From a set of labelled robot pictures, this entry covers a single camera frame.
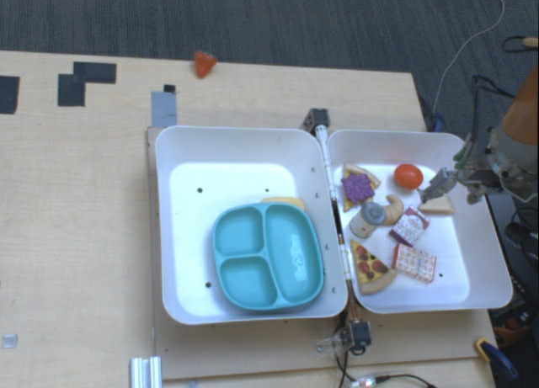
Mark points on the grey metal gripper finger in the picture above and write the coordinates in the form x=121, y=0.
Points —
x=440, y=183
x=474, y=196

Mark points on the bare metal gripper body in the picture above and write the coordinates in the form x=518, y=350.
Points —
x=484, y=179

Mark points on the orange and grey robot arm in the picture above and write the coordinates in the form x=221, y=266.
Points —
x=522, y=121

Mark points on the toy sandwich wedge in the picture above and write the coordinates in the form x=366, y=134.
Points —
x=438, y=206

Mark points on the red toy tomato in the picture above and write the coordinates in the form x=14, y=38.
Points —
x=408, y=176

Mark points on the tan toy croissant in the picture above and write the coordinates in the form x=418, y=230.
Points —
x=395, y=209

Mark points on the small white and purple carton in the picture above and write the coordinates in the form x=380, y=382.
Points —
x=409, y=226

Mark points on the white plastic tray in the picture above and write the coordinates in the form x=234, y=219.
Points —
x=189, y=251
x=459, y=260

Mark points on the toy pizza slice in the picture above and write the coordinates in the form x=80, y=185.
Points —
x=370, y=178
x=370, y=270

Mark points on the purple toy grapes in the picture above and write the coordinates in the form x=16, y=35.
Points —
x=357, y=187

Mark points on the small white and orange carton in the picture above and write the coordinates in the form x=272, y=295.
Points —
x=414, y=263

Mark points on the thin black and white rod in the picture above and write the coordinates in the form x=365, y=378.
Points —
x=327, y=167

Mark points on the yellow toy bread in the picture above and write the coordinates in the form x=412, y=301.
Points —
x=284, y=201

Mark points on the blue divided plate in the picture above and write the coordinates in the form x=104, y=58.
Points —
x=290, y=251

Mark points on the orange toy carrot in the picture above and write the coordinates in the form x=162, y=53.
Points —
x=203, y=64

